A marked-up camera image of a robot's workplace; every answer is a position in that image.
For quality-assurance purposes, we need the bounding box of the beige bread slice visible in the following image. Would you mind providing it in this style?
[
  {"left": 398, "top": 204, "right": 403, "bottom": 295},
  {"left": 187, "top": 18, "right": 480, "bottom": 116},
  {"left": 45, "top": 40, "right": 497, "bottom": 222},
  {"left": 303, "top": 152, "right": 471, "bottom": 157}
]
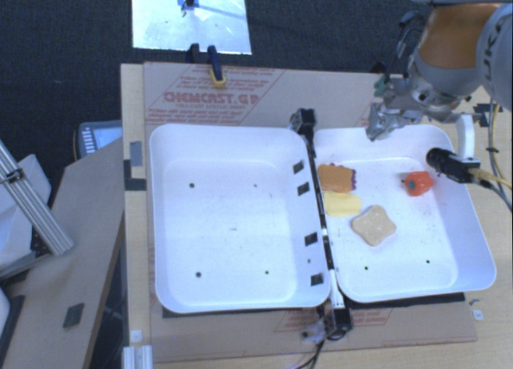
[{"left": 350, "top": 204, "right": 398, "bottom": 247}]

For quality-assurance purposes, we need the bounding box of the orange toast with purple jam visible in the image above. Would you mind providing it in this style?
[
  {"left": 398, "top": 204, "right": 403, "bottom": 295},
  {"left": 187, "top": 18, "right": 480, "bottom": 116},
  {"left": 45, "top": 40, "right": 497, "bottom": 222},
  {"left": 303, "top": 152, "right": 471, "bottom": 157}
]
[{"left": 317, "top": 163, "right": 358, "bottom": 194}]

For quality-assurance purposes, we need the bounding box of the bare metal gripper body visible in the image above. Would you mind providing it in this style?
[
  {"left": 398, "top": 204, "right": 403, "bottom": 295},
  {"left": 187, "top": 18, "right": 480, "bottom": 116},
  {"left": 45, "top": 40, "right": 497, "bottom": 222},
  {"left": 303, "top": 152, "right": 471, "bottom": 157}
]
[{"left": 378, "top": 78, "right": 463, "bottom": 125}]

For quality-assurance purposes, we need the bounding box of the orange bell pepper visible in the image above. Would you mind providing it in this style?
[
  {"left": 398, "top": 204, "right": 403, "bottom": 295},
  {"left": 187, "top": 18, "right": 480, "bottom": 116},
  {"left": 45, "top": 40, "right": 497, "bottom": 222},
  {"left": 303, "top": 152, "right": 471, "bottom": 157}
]
[{"left": 402, "top": 170, "right": 435, "bottom": 198}]

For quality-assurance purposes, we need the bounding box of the black cylinder on white bracket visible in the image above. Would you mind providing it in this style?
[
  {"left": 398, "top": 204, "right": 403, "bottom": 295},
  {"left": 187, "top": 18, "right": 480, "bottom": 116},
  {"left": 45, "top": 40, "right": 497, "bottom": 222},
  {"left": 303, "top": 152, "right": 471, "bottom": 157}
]
[{"left": 425, "top": 113, "right": 483, "bottom": 185}]

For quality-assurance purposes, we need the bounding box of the white plastic tray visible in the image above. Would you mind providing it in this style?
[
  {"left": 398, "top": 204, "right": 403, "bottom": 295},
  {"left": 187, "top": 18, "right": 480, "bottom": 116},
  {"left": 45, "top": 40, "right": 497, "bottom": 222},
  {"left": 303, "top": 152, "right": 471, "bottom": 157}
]
[
  {"left": 148, "top": 123, "right": 333, "bottom": 315},
  {"left": 313, "top": 123, "right": 498, "bottom": 304}
]

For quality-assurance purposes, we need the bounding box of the brown cardboard board red print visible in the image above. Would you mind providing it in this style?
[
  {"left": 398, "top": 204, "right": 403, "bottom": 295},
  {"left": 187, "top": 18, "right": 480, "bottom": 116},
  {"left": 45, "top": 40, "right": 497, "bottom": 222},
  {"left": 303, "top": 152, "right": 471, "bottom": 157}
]
[{"left": 142, "top": 61, "right": 479, "bottom": 364}]

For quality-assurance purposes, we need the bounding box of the thin black and white rod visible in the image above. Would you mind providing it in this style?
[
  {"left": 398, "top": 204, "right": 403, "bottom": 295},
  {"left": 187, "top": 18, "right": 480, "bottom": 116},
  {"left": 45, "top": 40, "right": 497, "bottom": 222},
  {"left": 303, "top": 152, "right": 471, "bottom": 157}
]
[{"left": 305, "top": 133, "right": 342, "bottom": 309}]

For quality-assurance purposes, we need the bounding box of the yellow cheese slice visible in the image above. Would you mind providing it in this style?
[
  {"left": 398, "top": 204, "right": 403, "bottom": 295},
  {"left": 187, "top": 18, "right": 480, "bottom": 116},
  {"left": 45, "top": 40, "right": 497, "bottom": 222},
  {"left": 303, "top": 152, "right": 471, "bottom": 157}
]
[{"left": 322, "top": 191, "right": 364, "bottom": 218}]

